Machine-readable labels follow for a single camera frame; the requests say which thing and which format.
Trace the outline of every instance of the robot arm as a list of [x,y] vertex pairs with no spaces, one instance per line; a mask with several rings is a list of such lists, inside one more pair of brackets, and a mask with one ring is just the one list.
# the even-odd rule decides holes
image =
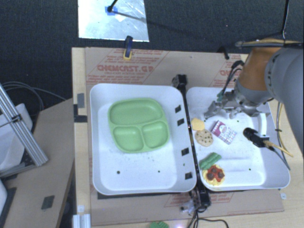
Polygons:
[[221,109],[230,118],[244,112],[259,115],[257,107],[275,98],[285,105],[288,121],[303,153],[303,49],[258,47],[249,54],[235,88],[212,102],[206,118]]

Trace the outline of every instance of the gray carpet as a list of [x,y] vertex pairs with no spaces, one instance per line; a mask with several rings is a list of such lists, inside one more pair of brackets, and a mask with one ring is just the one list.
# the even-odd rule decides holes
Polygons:
[[[278,35],[285,0],[144,0],[149,43],[134,48],[246,53],[236,41]],[[286,38],[303,41],[304,0],[290,0]],[[77,0],[0,0],[0,82],[21,81],[72,96],[72,47],[123,47],[119,41],[78,38]],[[11,91],[16,102],[38,108],[33,95]],[[41,95],[45,107],[59,99]]]

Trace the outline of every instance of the blue tape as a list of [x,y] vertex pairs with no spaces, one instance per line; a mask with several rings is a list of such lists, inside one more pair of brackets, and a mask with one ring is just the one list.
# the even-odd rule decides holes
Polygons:
[[109,15],[109,16],[113,16],[113,15],[115,15],[115,13],[113,13],[113,12],[118,12],[118,9],[117,9],[117,7],[113,7],[113,9],[112,9],[112,12],[108,12],[108,6],[105,6],[105,12],[107,13],[107,15]]

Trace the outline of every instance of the white tray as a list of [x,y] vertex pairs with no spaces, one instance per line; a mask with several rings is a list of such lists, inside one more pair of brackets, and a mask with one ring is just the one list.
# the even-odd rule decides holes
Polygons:
[[[204,120],[204,112],[211,102],[216,100],[219,88],[194,87],[187,92],[190,118]],[[259,111],[269,113],[267,116],[267,135],[270,141],[277,143],[275,125],[268,104],[261,105]],[[216,121],[220,120],[237,132],[230,145],[213,135],[214,142],[210,147],[203,147],[193,139],[198,161],[216,152],[222,156],[217,164],[224,169],[225,181],[220,186],[208,184],[200,171],[203,184],[213,191],[251,190],[284,188],[289,184],[290,175],[282,160],[267,148],[258,148],[243,136],[243,130],[250,127],[258,130],[257,117],[249,117],[244,113],[230,119],[224,110],[219,115],[206,120],[205,128],[211,131]]]
[[[140,97],[152,98],[163,107],[170,139],[155,151],[125,153],[116,147],[111,137],[108,109],[114,102]],[[195,187],[197,179],[184,102],[176,88],[98,84],[90,92],[90,103],[93,184],[97,191],[104,195],[118,195],[187,192]],[[178,106],[181,110],[175,113]],[[184,119],[184,123],[178,126],[180,119]],[[184,149],[189,153],[182,155]]]

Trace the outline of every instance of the cardboard sheet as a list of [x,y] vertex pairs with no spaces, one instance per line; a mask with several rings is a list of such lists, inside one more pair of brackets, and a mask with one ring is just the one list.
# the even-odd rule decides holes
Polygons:
[[[177,74],[187,75],[187,89],[194,86],[223,87],[231,65],[246,58],[247,55],[242,54],[232,54],[230,60],[226,60],[223,54],[215,53],[133,50],[132,59],[127,61],[123,60],[122,49],[85,49],[92,226],[191,217],[180,211],[180,206],[190,199],[188,193],[120,198],[97,195],[92,185],[91,88],[98,83],[171,85]],[[210,198],[212,205],[203,213],[205,217],[284,210],[278,190],[212,193]]]

